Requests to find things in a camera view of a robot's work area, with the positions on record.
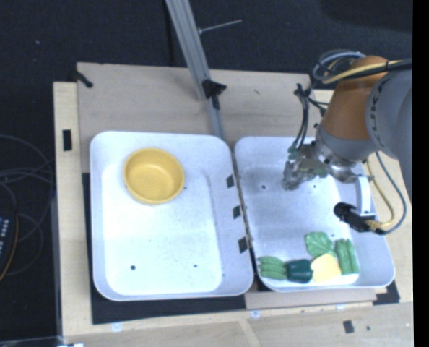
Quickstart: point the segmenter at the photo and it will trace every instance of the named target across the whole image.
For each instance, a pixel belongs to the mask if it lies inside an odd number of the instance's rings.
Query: yellow plate
[[[148,204],[168,202],[184,186],[184,170],[178,159],[154,147],[132,153],[124,164],[123,177],[131,195]]]

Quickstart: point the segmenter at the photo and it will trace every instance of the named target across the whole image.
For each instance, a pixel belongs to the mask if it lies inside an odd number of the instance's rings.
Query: white tray
[[[268,288],[281,292],[377,288],[390,284],[394,279],[394,263],[385,237],[358,233],[333,214],[338,202],[356,204],[354,184],[343,184],[327,176],[304,182],[294,191],[282,188],[287,149],[292,142],[289,137],[245,137],[235,145],[239,184],[255,258],[274,256],[282,260],[310,260],[305,235],[323,231],[332,241],[352,239],[360,274],[341,276],[326,283],[261,280]],[[362,167],[356,166],[355,172],[362,173]]]
[[[181,162],[172,201],[146,205],[126,190],[126,157],[158,147]],[[96,288],[114,301],[234,296],[253,283],[232,155],[208,135],[102,132],[90,145],[92,263]]]

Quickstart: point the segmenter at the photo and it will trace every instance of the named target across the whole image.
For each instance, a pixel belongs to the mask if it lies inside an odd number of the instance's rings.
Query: yellow cable
[[[370,222],[368,224],[370,225],[370,227],[373,230],[377,229],[377,228],[385,228],[387,226],[392,225],[392,223],[394,222],[394,208],[391,205],[391,203],[389,202],[388,197],[385,195],[385,193],[383,192],[382,188],[378,185],[378,182],[376,181],[376,178],[373,175],[371,164],[370,164],[370,162],[369,162],[368,159],[367,159],[367,169],[368,169],[369,174],[373,176],[372,182],[375,185],[375,188],[380,193],[381,197],[383,198],[383,201],[388,206],[389,212],[391,213],[391,218],[388,221],[381,222],[381,221],[376,221],[376,220],[369,220]]]
[[[361,73],[361,72],[364,72],[364,71],[368,71],[369,69],[384,68],[384,67],[386,67],[389,64],[395,64],[395,63],[398,63],[398,62],[400,62],[400,61],[388,61],[388,62],[385,62],[385,63],[369,64],[369,65],[364,66],[364,67],[358,67],[358,68],[354,68],[354,69],[349,69],[349,70],[347,70],[345,72],[336,74],[336,75],[334,75],[334,76],[332,76],[330,78],[322,80],[322,83],[323,84],[329,84],[329,83],[332,83],[332,82],[335,82],[335,81],[342,80],[342,79],[344,79],[346,77],[353,76],[354,74],[358,74],[358,73]]]

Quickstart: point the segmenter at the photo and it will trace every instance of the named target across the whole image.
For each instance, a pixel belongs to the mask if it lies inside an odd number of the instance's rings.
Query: table
[[[377,299],[389,298],[386,288],[302,294],[285,303],[271,292],[258,294],[253,290],[246,294],[246,310],[94,325],[82,190],[90,138],[101,129],[118,127],[199,134],[209,134],[210,130],[205,105],[196,99],[187,69],[80,63],[78,71],[94,84],[92,88],[82,82],[53,84],[62,335],[66,343],[134,346],[138,340],[146,346],[160,346],[171,340],[172,346],[289,346],[293,340],[294,346],[320,346],[317,333],[319,339],[327,338],[326,346],[338,346],[342,340],[360,346],[364,338],[405,346],[402,343],[413,340],[411,206],[404,225],[388,236],[399,303],[373,305]],[[308,85],[307,75],[212,70],[212,78],[227,85],[220,100],[226,141],[231,147],[242,136],[297,132],[301,109],[292,93],[296,83]],[[113,106],[102,113],[97,108],[88,110],[85,98],[89,95],[85,94],[91,89],[92,99],[113,102]],[[314,95],[318,100],[328,100],[331,92],[320,90]],[[128,112],[128,116],[120,113],[119,104],[127,102],[137,102],[139,112]],[[317,111],[311,112],[310,125],[319,119]],[[394,179],[402,181],[397,162],[387,157],[384,160]],[[381,178],[380,184],[390,192],[387,181]],[[386,211],[375,192],[374,201],[383,217]],[[394,207],[400,212],[400,203]]]

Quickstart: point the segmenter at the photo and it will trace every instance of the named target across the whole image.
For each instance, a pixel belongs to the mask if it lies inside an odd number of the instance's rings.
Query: black bracket
[[[220,109],[219,95],[226,90],[227,86],[215,81],[205,80],[201,83],[207,99],[212,99],[213,108]]]

